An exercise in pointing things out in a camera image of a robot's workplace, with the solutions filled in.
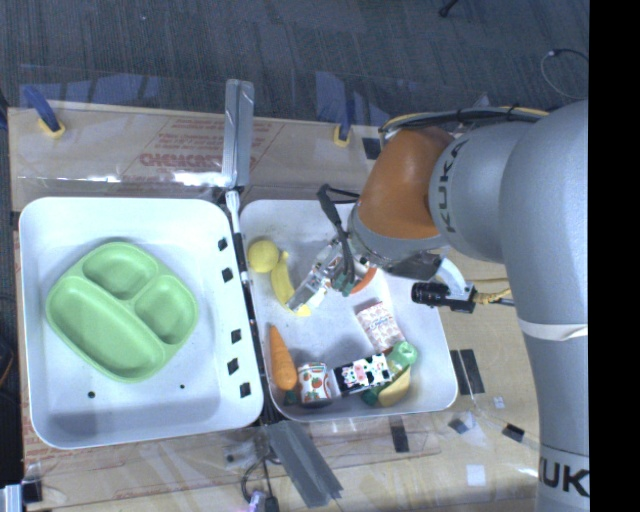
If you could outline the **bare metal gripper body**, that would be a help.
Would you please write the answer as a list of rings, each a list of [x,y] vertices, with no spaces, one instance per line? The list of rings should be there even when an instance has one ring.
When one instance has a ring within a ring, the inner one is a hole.
[[[353,257],[350,248],[344,248],[339,240],[331,241],[316,255],[311,271],[301,284],[301,290],[310,296],[327,287],[343,296],[349,296],[353,290]]]

